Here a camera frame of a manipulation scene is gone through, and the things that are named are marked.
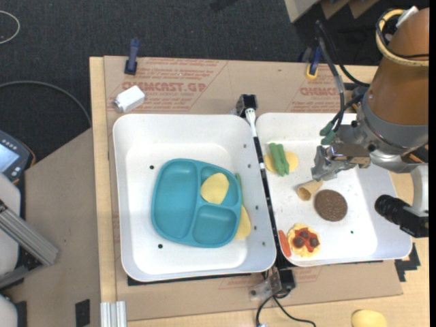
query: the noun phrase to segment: blue clip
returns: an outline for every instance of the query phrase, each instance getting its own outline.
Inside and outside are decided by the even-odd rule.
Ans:
[[[319,47],[315,49],[313,54],[312,62],[308,64],[306,70],[306,77],[309,80],[315,80],[318,75],[318,65],[320,64],[321,50]]]
[[[124,73],[135,75],[136,67],[138,66],[138,62],[136,61],[136,57],[138,56],[139,51],[139,39],[135,38],[130,41],[130,52],[129,59],[125,62]]]

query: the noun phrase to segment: teal plate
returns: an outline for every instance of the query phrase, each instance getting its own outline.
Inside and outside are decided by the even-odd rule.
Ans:
[[[211,204],[200,195],[203,182],[215,173],[223,173],[229,181],[221,204]],[[202,161],[173,159],[157,175],[151,221],[161,236],[176,243],[221,247],[236,234],[240,205],[240,185],[231,172]]]

